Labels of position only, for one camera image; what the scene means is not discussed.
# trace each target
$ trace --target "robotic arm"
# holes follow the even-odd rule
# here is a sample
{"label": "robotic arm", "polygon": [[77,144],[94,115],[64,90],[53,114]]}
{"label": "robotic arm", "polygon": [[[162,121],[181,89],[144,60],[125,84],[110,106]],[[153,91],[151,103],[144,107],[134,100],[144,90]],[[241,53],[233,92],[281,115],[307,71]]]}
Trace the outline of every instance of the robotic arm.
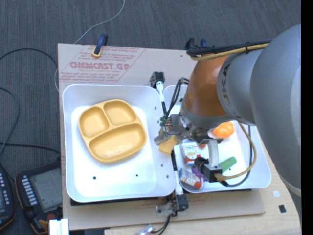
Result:
{"label": "robotic arm", "polygon": [[165,131],[204,144],[222,122],[255,125],[301,220],[301,24],[263,48],[193,58],[180,113]]}

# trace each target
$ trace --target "white cable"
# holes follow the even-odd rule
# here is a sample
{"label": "white cable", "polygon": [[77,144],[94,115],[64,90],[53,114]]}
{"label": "white cable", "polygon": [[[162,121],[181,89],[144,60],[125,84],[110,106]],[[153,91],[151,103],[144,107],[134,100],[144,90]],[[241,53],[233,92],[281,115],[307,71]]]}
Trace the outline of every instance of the white cable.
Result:
{"label": "white cable", "polygon": [[79,41],[80,41],[89,31],[91,31],[93,28],[95,28],[95,27],[97,27],[97,26],[99,26],[99,25],[101,25],[101,24],[104,24],[104,23],[106,23],[106,22],[108,22],[108,21],[110,21],[110,20],[116,18],[116,17],[122,12],[122,10],[124,9],[124,6],[125,6],[125,0],[123,0],[122,8],[120,9],[120,11],[119,11],[114,17],[112,17],[112,18],[110,18],[110,19],[107,19],[107,20],[105,20],[105,21],[103,21],[103,22],[100,22],[100,23],[94,25],[93,27],[91,27],[91,28],[90,28],[89,30],[87,30],[74,44],[76,44],[77,42],[79,42]]}

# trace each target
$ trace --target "yellow plate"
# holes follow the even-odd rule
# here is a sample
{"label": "yellow plate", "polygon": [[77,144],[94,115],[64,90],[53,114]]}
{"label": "yellow plate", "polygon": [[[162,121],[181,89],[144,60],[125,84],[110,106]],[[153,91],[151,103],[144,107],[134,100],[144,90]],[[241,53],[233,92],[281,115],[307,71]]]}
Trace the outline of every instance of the yellow plate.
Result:
{"label": "yellow plate", "polygon": [[80,115],[78,126],[89,152],[103,162],[123,159],[139,151],[147,141],[138,115],[120,99],[89,107]]}

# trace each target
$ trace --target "yellow cable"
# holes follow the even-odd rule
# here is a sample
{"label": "yellow cable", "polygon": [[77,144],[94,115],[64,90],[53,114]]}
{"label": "yellow cable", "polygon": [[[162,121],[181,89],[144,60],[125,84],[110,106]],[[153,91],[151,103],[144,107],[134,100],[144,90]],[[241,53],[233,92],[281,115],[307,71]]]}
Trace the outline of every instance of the yellow cable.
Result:
{"label": "yellow cable", "polygon": [[218,58],[218,57],[224,57],[224,56],[231,55],[231,54],[246,52],[247,50],[263,49],[267,45],[268,45],[268,43],[267,44],[261,44],[261,45],[252,45],[252,46],[248,46],[247,48],[243,47],[243,48],[239,48],[239,49],[233,49],[230,51],[225,51],[225,52],[221,52],[221,53],[217,53],[217,54],[213,54],[213,55],[209,55],[209,56],[201,56],[201,57],[191,56],[191,59],[195,60],[195,61],[209,60],[209,59],[214,59],[214,58]]}
{"label": "yellow cable", "polygon": [[245,133],[246,137],[249,139],[249,142],[250,142],[250,144],[252,146],[252,149],[253,149],[253,161],[252,161],[251,165],[246,170],[244,170],[243,172],[238,173],[236,175],[233,175],[233,176],[223,176],[220,173],[214,174],[214,176],[216,177],[217,181],[225,181],[227,179],[240,177],[240,176],[244,175],[245,173],[249,172],[252,169],[252,167],[254,166],[254,164],[255,164],[255,161],[256,161],[256,149],[255,149],[254,143],[253,143],[251,137],[249,136],[249,134],[246,132],[246,130],[243,127],[243,125],[241,123],[239,123],[239,125],[240,125],[241,129],[243,130],[243,132]]}

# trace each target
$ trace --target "white tray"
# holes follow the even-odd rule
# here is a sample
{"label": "white tray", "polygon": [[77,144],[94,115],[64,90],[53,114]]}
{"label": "white tray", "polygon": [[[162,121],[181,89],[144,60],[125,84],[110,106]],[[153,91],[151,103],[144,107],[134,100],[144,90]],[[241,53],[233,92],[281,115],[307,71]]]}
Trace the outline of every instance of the white tray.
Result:
{"label": "white tray", "polygon": [[[174,93],[175,86],[168,86],[164,90],[164,98],[166,106],[170,104],[170,101],[172,99],[172,95]],[[179,98],[171,110],[171,114],[177,114],[180,110],[180,101],[179,99],[183,98],[186,92],[187,86],[182,85],[181,90],[179,93]],[[230,170],[227,170],[223,173],[225,176],[232,176],[235,174],[238,174],[245,169],[249,167],[249,156],[250,156],[250,145],[249,141],[246,138],[245,134],[241,130],[239,124],[236,121],[233,121],[234,127],[235,127],[235,133],[228,139],[224,139],[220,144],[218,144],[219,148],[219,162],[222,162],[226,160],[229,157],[235,157],[237,162],[234,166],[230,168]],[[271,174],[268,167],[268,163],[266,161],[266,157],[264,155],[264,150],[259,138],[259,135],[257,133],[257,128],[255,126],[251,126],[251,138],[254,142],[254,145],[257,150],[257,160],[252,168],[249,177],[239,186],[236,187],[225,187],[222,184],[215,182],[215,183],[209,183],[204,182],[204,188],[199,190],[196,189],[190,185],[187,185],[185,183],[181,183],[182,187],[190,192],[190,193],[202,193],[202,192],[213,192],[213,191],[225,191],[225,190],[235,190],[235,189],[253,189],[253,188],[264,188],[267,187],[271,181]],[[208,148],[199,149],[201,155],[204,158],[209,158],[209,152]],[[191,167],[186,166],[183,160],[183,156],[180,151],[180,146],[176,145],[174,147],[175,157],[176,157],[176,163],[178,171],[181,168],[187,169],[191,172]],[[236,184],[240,182],[246,174],[234,178],[229,179],[227,182],[229,184]]]}
{"label": "white tray", "polygon": [[[88,151],[79,132],[79,115],[88,107],[110,99],[128,102],[147,132],[147,142],[135,154],[105,163]],[[154,138],[160,129],[162,105],[149,86],[71,85],[63,92],[66,187],[81,203],[167,196],[176,180],[171,157],[158,151]]]}

